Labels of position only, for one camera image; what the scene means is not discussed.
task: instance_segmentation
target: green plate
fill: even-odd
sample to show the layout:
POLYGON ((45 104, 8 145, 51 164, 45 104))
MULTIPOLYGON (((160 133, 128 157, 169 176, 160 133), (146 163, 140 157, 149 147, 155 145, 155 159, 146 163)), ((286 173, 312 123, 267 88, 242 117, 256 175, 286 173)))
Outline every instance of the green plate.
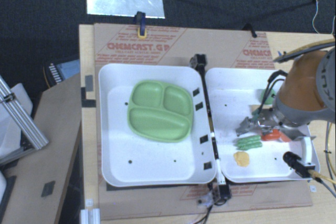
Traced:
POLYGON ((193 100, 183 88, 144 80, 133 88, 127 112, 131 130, 152 140, 179 142, 191 132, 193 100))

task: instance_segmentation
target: blue clamp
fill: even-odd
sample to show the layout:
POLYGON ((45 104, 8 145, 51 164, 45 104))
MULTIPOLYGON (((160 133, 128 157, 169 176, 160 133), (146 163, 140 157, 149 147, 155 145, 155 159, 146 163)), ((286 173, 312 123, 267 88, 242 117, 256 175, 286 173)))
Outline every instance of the blue clamp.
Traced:
POLYGON ((146 30, 146 13, 137 12, 133 20, 137 25, 138 28, 138 38, 146 38, 147 37, 147 30, 146 30))

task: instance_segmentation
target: white cable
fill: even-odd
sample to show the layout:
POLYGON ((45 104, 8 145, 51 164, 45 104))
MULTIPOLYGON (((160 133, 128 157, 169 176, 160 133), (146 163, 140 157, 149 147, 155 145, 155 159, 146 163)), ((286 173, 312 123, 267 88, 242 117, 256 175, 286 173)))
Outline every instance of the white cable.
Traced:
MULTIPOLYGON (((316 13, 314 15, 314 18, 313 18, 313 21, 312 21, 312 25, 313 25, 313 28, 314 28, 315 32, 317 34, 320 34, 320 32, 318 32, 318 30, 315 27, 315 19, 317 17, 318 12, 319 12, 319 0, 316 0, 316 13)), ((334 27, 335 27, 335 16, 334 16, 334 19, 332 20, 332 31, 330 33, 331 35, 334 33, 334 27)))

